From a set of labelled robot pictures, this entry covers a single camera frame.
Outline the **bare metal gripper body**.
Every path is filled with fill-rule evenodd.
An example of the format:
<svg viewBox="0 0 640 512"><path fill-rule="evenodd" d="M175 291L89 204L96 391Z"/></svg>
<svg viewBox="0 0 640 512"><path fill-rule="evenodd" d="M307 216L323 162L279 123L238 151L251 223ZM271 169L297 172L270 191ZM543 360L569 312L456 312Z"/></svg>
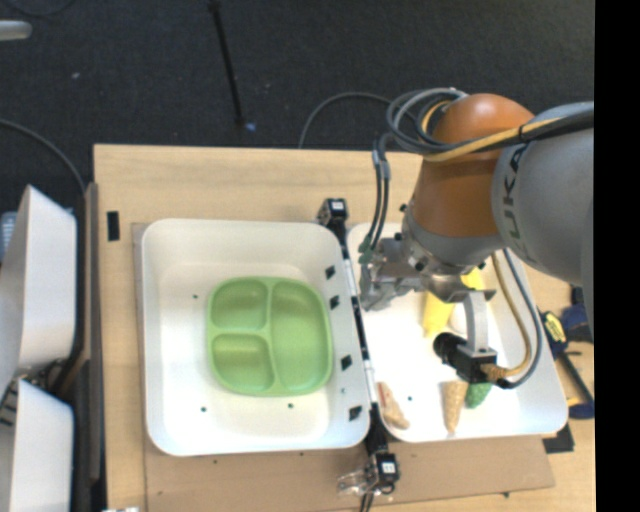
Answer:
<svg viewBox="0 0 640 512"><path fill-rule="evenodd" d="M409 236L383 238L361 265L360 304L366 311L387 308L410 292L430 292L444 303L460 303L475 289L462 277L471 264L451 263Z"/></svg>

